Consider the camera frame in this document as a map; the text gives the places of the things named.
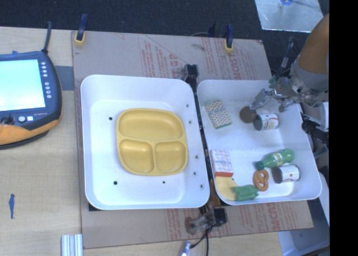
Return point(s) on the thin black and white rod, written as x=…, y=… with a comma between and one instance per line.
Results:
x=202, y=129

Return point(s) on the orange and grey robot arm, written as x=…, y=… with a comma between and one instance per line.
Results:
x=314, y=51

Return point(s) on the white can orange print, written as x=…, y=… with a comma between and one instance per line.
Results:
x=288, y=174
x=269, y=121

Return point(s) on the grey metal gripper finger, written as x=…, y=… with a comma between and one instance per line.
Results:
x=284, y=104
x=261, y=99

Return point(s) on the yellow divided plate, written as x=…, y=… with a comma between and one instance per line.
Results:
x=151, y=126

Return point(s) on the white red orange carton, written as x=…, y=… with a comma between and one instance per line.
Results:
x=221, y=162

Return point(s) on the orange pretzel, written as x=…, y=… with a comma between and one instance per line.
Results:
x=259, y=184

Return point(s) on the white plastic tray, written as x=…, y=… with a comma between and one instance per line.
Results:
x=100, y=148
x=246, y=143

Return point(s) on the green leafy toy vegetable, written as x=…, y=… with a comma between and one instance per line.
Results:
x=246, y=192

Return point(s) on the green plastic bottle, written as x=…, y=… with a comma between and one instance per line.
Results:
x=278, y=158

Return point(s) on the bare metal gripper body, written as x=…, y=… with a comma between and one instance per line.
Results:
x=300, y=94

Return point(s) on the yellow cheese slice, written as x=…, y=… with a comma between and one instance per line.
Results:
x=223, y=187

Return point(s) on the brown cardboard board red print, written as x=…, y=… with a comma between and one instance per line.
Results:
x=117, y=53

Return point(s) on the orange dotted green packet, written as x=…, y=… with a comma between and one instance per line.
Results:
x=218, y=114

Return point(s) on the brown round ball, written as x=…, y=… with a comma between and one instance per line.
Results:
x=247, y=115

